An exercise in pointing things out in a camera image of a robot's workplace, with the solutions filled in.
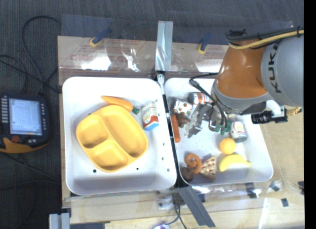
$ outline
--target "display screen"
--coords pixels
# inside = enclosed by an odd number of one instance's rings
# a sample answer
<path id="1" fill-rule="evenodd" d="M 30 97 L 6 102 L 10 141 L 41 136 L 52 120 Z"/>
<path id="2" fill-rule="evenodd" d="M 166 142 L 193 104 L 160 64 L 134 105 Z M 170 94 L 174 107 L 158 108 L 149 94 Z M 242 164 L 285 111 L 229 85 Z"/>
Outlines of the display screen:
<path id="1" fill-rule="evenodd" d="M 11 134 L 42 135 L 40 103 L 9 99 Z"/>

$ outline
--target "carrot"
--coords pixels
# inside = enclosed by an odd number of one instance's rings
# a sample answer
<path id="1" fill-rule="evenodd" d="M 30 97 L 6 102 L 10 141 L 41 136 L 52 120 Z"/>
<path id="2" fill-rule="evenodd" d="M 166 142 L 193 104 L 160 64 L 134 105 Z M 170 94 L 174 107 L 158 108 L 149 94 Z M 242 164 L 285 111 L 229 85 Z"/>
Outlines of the carrot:
<path id="1" fill-rule="evenodd" d="M 172 114 L 170 118 L 171 118 L 174 142 L 179 143 L 181 138 L 180 138 L 177 116 L 175 114 Z"/>
<path id="2" fill-rule="evenodd" d="M 108 96 L 101 96 L 101 98 L 108 102 L 110 105 L 120 105 L 127 109 L 129 112 L 133 110 L 133 105 L 124 99 L 117 98 L 117 97 L 108 97 Z"/>

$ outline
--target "yellow plate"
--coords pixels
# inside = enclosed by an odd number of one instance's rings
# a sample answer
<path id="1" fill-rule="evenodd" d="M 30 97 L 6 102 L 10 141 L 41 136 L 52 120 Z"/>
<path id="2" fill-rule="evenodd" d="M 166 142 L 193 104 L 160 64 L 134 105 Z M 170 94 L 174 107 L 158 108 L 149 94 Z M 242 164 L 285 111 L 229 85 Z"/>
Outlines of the yellow plate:
<path id="1" fill-rule="evenodd" d="M 85 117 L 76 136 L 82 149 L 102 171 L 118 171 L 141 157 L 148 138 L 136 119 L 122 106 L 109 105 Z"/>

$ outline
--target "blue clamp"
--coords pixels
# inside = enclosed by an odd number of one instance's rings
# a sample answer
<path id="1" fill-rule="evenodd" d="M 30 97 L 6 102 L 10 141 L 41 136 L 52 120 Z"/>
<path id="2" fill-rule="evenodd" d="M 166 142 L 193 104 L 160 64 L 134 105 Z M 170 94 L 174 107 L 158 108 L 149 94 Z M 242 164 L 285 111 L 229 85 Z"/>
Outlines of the blue clamp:
<path id="1" fill-rule="evenodd" d="M 100 44 L 101 40 L 105 38 L 112 30 L 111 29 L 105 29 L 102 32 L 100 32 L 96 37 L 92 38 L 90 40 L 90 45 L 92 47 L 96 47 L 98 44 Z"/>
<path id="2" fill-rule="evenodd" d="M 204 54 L 206 51 L 206 46 L 211 38 L 211 34 L 206 34 L 204 38 L 201 38 L 198 46 L 198 52 Z"/>

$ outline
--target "brown donut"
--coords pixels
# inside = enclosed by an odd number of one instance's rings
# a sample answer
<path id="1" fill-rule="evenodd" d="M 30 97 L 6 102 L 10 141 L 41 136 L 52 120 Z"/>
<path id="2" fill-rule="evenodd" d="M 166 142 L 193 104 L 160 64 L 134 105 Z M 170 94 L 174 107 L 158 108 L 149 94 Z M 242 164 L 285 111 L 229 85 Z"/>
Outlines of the brown donut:
<path id="1" fill-rule="evenodd" d="M 198 174 L 202 169 L 202 161 L 195 153 L 189 153 L 185 158 L 185 162 L 189 168 L 195 168 L 193 170 L 194 174 Z"/>

